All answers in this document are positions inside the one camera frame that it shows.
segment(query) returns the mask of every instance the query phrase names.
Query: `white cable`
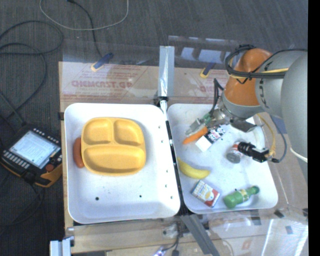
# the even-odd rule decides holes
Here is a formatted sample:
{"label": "white cable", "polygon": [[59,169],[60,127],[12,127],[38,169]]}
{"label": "white cable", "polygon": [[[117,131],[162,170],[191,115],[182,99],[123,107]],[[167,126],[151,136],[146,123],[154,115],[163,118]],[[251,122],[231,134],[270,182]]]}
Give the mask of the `white cable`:
{"label": "white cable", "polygon": [[306,163],[308,163],[308,158],[298,154],[296,151],[294,151],[294,149],[292,147],[290,147],[290,151],[297,157],[300,158],[301,160],[305,161]]}
{"label": "white cable", "polygon": [[126,0],[126,14],[124,16],[123,19],[121,19],[120,21],[116,22],[116,23],[113,23],[111,25],[106,25],[106,26],[102,26],[102,27],[97,27],[97,28],[72,28],[72,27],[68,27],[68,26],[65,26],[65,25],[62,25],[60,23],[58,23],[57,21],[55,21],[54,19],[52,19],[51,17],[49,17],[45,12],[44,10],[42,9],[41,7],[41,3],[42,3],[43,0],[40,0],[39,2],[39,8],[41,10],[41,12],[44,14],[44,16],[46,16],[49,20],[51,20],[52,22],[54,22],[55,24],[65,28],[65,29],[68,29],[68,30],[73,30],[73,31],[93,31],[93,30],[102,30],[102,29],[106,29],[106,28],[110,28],[112,26],[115,26],[121,22],[123,22],[127,16],[128,16],[128,13],[129,13],[129,0]]}

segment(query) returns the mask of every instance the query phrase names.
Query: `green bottle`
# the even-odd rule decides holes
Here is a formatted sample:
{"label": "green bottle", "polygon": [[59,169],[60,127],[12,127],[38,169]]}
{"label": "green bottle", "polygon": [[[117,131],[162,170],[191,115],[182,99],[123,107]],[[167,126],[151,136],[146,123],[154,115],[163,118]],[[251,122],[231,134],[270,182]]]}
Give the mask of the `green bottle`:
{"label": "green bottle", "polygon": [[257,186],[252,186],[247,189],[239,189],[231,194],[226,195],[223,198],[225,205],[228,208],[234,208],[238,204],[242,204],[245,201],[248,201],[251,195],[255,195],[260,191]]}

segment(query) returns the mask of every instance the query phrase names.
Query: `dark gray floor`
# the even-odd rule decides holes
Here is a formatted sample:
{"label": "dark gray floor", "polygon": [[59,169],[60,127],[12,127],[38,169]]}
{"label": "dark gray floor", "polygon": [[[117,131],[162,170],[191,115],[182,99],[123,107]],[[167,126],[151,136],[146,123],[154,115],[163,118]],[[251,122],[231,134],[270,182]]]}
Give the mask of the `dark gray floor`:
{"label": "dark gray floor", "polygon": [[[119,21],[126,14],[125,0],[75,1],[91,15],[95,28]],[[29,20],[54,24],[40,11],[39,0],[1,2],[0,35],[9,27]],[[169,36],[181,36],[235,40],[271,52],[307,49],[308,4],[307,0],[130,0],[127,18],[116,26],[97,30],[95,36],[100,44],[154,48],[168,45]],[[50,17],[67,27],[83,29],[91,26],[84,10],[75,4],[65,0],[43,0],[41,6]],[[44,54],[47,63],[44,83],[18,113],[27,123],[58,135],[58,62],[68,57],[68,49],[72,46],[73,55],[83,55],[82,42],[92,42],[93,34],[55,26],[63,33],[65,43]],[[41,57],[35,55],[3,54],[34,51],[23,45],[3,47],[8,43],[28,44],[45,52],[59,43],[59,34],[46,24],[30,22],[0,36],[0,92],[17,108],[40,84],[44,64]],[[11,112],[0,99],[0,115],[8,117],[17,130],[21,122]],[[0,138],[4,144],[13,133],[0,120]],[[64,236],[62,180],[44,190],[42,206],[37,208],[39,198],[35,197],[35,191],[23,180],[8,174],[0,167],[0,255],[48,255],[49,241]],[[33,211],[30,218],[17,223]]]}

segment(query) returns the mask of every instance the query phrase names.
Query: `display screen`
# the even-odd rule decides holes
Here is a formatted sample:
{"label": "display screen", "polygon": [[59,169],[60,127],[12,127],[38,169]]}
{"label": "display screen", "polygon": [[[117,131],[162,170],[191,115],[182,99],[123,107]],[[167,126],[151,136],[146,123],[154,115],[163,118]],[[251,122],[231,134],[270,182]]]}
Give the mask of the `display screen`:
{"label": "display screen", "polygon": [[59,150],[58,145],[32,131],[28,131],[9,149],[9,151],[39,169],[42,169],[49,161],[49,157]]}

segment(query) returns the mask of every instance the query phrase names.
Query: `black electronic device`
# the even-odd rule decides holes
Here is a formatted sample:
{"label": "black electronic device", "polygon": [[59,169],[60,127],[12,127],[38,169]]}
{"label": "black electronic device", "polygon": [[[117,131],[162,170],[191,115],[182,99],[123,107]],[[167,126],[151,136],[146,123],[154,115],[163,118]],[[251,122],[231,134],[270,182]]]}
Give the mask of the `black electronic device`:
{"label": "black electronic device", "polygon": [[1,149],[0,163],[30,184],[50,187],[62,175],[61,141],[39,127],[25,125]]}

